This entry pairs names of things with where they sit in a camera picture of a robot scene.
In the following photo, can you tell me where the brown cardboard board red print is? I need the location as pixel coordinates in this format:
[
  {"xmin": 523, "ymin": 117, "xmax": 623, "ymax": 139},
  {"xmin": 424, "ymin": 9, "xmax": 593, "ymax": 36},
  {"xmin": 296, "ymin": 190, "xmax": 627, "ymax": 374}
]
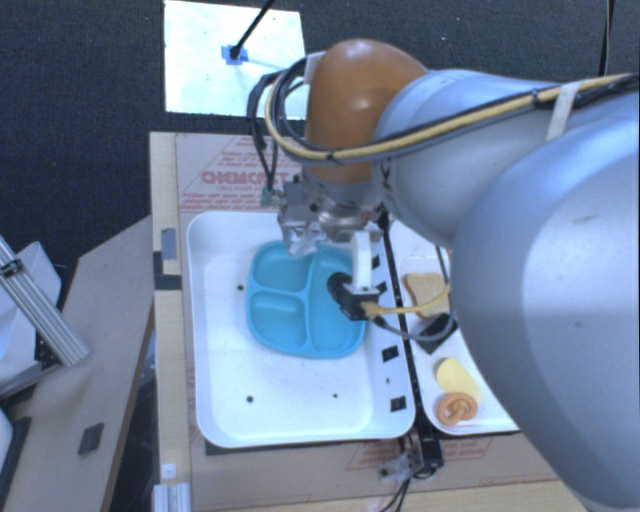
[{"xmin": 149, "ymin": 130, "xmax": 591, "ymax": 512}]

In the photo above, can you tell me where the orange pretzel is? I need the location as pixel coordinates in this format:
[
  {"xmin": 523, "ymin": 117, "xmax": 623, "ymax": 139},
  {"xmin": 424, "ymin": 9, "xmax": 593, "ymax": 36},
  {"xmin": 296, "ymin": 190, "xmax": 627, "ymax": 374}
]
[{"xmin": 435, "ymin": 391, "xmax": 479, "ymax": 427}]

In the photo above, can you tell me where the brown toast slice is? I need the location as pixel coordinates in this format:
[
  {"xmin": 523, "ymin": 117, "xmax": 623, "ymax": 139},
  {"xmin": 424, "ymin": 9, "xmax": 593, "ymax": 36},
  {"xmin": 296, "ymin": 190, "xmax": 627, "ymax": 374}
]
[{"xmin": 403, "ymin": 271, "xmax": 450, "ymax": 322}]

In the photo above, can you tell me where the white plastic tray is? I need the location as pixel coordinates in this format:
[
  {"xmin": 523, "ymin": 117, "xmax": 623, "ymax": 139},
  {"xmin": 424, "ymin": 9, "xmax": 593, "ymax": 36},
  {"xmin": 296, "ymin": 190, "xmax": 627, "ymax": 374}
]
[
  {"xmin": 383, "ymin": 219, "xmax": 522, "ymax": 436},
  {"xmin": 185, "ymin": 209, "xmax": 419, "ymax": 450}
]

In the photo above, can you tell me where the thin black rod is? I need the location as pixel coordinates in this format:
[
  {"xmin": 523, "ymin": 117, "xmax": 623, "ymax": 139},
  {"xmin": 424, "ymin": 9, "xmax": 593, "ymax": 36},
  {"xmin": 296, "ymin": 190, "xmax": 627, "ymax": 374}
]
[{"xmin": 378, "ymin": 212, "xmax": 434, "ymax": 442}]

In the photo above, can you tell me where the black cylinder on white bracket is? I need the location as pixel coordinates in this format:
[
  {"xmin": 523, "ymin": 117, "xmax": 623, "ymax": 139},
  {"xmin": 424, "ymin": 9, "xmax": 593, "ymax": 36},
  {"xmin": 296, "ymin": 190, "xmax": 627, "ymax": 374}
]
[{"xmin": 326, "ymin": 231, "xmax": 384, "ymax": 322}]

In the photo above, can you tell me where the yellow cheese wedge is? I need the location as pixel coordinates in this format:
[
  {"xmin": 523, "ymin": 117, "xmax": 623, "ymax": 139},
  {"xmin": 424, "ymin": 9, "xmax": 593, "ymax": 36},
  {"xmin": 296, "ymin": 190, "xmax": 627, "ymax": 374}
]
[{"xmin": 434, "ymin": 356, "xmax": 484, "ymax": 404}]

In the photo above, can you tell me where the blue divided plate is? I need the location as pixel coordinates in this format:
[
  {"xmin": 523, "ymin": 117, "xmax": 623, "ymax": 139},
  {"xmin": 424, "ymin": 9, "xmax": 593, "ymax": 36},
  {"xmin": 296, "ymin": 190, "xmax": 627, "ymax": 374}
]
[{"xmin": 245, "ymin": 239, "xmax": 369, "ymax": 361}]

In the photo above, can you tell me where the black block with thin wires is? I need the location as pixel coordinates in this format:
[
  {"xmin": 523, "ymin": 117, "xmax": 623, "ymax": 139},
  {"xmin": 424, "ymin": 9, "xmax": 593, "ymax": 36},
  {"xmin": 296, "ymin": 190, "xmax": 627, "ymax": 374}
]
[{"xmin": 418, "ymin": 436, "xmax": 445, "ymax": 470}]

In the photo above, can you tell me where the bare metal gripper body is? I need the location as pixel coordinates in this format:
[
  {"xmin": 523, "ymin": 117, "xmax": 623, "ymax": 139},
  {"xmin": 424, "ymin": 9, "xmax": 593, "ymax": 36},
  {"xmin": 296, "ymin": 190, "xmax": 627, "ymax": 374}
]
[{"xmin": 276, "ymin": 181, "xmax": 374, "ymax": 245}]

